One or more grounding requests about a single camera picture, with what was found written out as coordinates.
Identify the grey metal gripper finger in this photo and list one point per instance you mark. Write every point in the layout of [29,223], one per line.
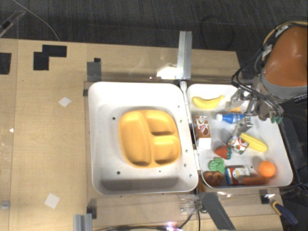
[243,127]
[237,100]

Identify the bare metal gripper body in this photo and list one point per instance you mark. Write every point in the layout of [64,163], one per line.
[265,106]

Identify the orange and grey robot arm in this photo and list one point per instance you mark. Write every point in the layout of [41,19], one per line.
[288,56]

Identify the orange pizza slice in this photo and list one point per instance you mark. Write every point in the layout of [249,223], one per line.
[235,109]

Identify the blue bottle with white cap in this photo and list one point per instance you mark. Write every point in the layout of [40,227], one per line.
[229,118]

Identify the white can with red print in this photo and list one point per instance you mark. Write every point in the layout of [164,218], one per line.
[238,145]

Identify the yellow corn cob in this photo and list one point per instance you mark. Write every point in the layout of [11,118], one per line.
[256,143]

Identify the white plastic tray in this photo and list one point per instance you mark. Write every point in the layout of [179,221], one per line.
[106,129]
[274,129]

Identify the yellow banana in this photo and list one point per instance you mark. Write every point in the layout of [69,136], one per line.
[207,103]

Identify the red strawberry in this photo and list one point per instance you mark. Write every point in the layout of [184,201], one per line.
[222,152]

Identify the brown and white carton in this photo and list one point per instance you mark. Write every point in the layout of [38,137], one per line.
[202,131]

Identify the green broccoli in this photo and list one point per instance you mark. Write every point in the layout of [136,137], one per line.
[216,165]

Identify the orange ball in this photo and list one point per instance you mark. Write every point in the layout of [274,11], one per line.
[267,169]

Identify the brown pretzel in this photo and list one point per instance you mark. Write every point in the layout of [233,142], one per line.
[213,177]

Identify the yellow divided plate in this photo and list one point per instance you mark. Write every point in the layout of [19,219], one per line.
[134,138]

